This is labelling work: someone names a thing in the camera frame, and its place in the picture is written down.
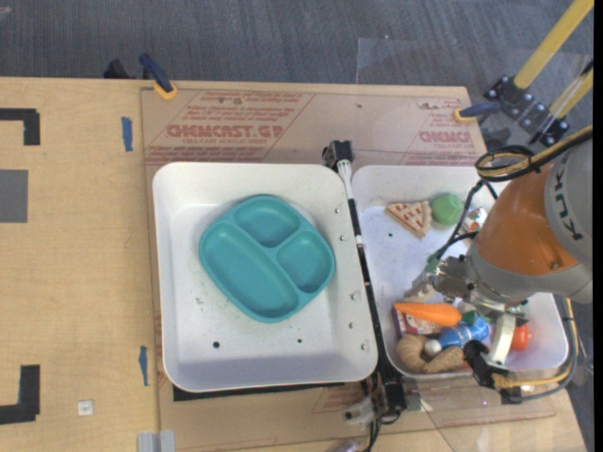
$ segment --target blue bottle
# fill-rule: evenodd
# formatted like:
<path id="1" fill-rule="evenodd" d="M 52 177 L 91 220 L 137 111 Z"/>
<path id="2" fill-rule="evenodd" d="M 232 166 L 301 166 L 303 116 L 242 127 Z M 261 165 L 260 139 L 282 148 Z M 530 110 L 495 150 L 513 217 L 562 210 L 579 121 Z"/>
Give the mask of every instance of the blue bottle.
<path id="1" fill-rule="evenodd" d="M 432 338 L 425 342 L 424 350 L 430 357 L 434 357 L 444 348 L 462 348 L 469 340 L 485 340 L 489 334 L 488 324 L 478 316 L 473 325 L 460 323 L 454 328 L 444 329 L 438 338 Z"/>

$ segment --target white tray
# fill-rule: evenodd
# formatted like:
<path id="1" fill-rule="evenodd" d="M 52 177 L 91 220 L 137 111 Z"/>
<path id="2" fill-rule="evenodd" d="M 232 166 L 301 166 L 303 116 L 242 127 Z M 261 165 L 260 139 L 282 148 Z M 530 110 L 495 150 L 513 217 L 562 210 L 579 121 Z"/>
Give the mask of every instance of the white tray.
<path id="1" fill-rule="evenodd" d="M 327 287 L 280 323 L 249 318 L 221 293 L 198 257 L 204 229 L 235 204 L 271 194 L 293 205 L 334 252 Z M 166 373 L 208 392 L 357 381 L 377 347 L 345 189 L 319 165 L 173 163 L 153 181 Z"/>
<path id="2" fill-rule="evenodd" d="M 457 194 L 464 202 L 468 191 L 478 182 L 474 168 L 420 166 L 366 166 L 352 176 L 360 227 L 366 246 L 367 265 L 372 281 L 387 355 L 402 374 L 417 380 L 454 378 L 470 370 L 424 375 L 408 370 L 396 353 L 398 337 L 391 310 L 427 264 L 427 258 L 439 249 L 452 233 L 452 227 L 434 222 L 420 239 L 409 233 L 385 212 L 395 201 L 431 200 L 443 193 Z M 493 199 L 483 188 L 472 207 L 489 209 Z M 513 226 L 510 217 L 509 225 Z M 467 243 L 457 243 L 445 255 L 466 252 Z M 567 337 L 552 295 L 537 293 L 525 309 L 530 319 L 531 339 L 526 349 L 512 351 L 506 365 L 513 371 L 550 370 L 560 366 L 568 353 Z"/>

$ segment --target toy pizza slice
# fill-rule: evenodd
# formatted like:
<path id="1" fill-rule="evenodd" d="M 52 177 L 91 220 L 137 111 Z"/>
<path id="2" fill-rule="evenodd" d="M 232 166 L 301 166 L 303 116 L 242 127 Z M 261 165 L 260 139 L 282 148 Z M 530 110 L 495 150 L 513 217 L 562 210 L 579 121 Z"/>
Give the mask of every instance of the toy pizza slice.
<path id="1" fill-rule="evenodd" d="M 419 237 L 432 226 L 432 209 L 427 201 L 392 202 L 385 206 L 385 212 Z"/>

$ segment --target green ball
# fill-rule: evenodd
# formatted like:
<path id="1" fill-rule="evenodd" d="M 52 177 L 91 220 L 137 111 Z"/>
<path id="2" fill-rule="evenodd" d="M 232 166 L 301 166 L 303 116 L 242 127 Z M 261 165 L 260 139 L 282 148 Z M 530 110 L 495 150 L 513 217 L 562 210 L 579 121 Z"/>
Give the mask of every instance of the green ball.
<path id="1" fill-rule="evenodd" d="M 452 226 L 459 221 L 463 207 L 456 194 L 444 194 L 432 202 L 433 219 L 446 226 Z"/>

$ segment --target wooden table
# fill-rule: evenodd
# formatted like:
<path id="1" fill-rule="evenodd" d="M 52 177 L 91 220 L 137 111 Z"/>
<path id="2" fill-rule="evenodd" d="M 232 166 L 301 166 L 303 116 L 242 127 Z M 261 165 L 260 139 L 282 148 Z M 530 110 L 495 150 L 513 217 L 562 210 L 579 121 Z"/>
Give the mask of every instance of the wooden table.
<path id="1" fill-rule="evenodd" d="M 232 85 L 186 83 L 189 89 Z M 150 82 L 137 80 L 0 78 L 0 107 L 35 108 L 41 115 L 40 145 L 24 145 L 22 122 L 0 121 L 0 170 L 27 171 L 26 222 L 0 222 L 0 337 L 5 344 L 0 355 L 0 416 L 19 410 L 24 365 L 39 366 L 41 398 L 34 421 L 0 425 L 2 450 L 131 451 L 140 432 L 158 432 L 164 425 L 152 366 L 153 238 L 140 108 L 140 92 L 150 87 Z M 357 91 L 354 86 L 326 85 L 236 87 Z M 363 91 L 418 92 L 379 87 Z M 421 92 L 437 95 L 438 88 Z M 124 149 L 122 117 L 132 122 L 131 152 Z M 146 376 L 140 362 L 143 352 Z M 21 383 L 21 393 L 30 385 Z M 213 400 L 220 401 L 214 402 L 218 409 L 230 403 L 228 398 Z M 432 421 L 418 431 L 395 433 L 383 428 L 373 450 L 585 450 L 566 392 L 548 399 L 543 410 L 549 412 L 523 421 L 439 429 Z M 412 422 L 426 414 L 406 415 Z M 328 451 L 342 443 L 333 437 L 336 440 L 311 444 L 304 439 L 306 444 L 268 441 L 229 448 L 228 427 L 216 425 L 223 427 L 222 444 L 188 444 L 186 450 L 254 445 L 266 452 Z M 245 423 L 230 427 L 241 430 Z M 178 430 L 175 440 L 178 446 Z"/>

